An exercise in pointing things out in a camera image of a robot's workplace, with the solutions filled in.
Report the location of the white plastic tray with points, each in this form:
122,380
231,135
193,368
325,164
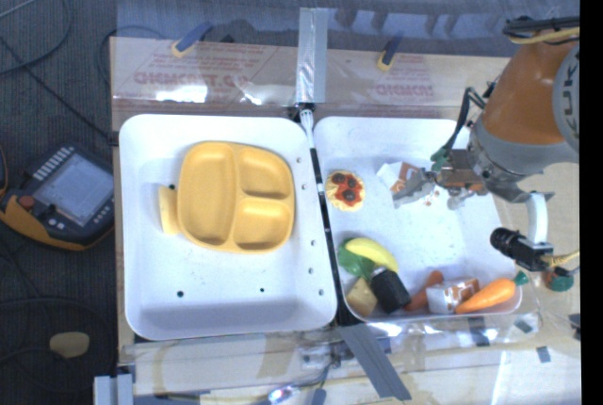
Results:
226,290
424,238

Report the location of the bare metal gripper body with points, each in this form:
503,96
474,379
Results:
459,177

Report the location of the yellow divided plate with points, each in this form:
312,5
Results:
235,196

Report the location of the orange sausage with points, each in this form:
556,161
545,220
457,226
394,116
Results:
421,295

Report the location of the black cylinder on white bracket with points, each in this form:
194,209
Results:
516,245

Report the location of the green and orange toy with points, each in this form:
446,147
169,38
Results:
560,281

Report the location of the yellow banana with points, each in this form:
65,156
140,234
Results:
372,248

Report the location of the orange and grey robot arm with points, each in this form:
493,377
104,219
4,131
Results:
523,102

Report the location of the brown cardboard board red print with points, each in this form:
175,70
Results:
358,80

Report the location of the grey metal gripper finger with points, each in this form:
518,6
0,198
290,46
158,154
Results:
414,189
459,200

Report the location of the orange carrot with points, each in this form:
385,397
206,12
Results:
487,296

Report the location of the black bottle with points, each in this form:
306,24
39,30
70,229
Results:
390,291

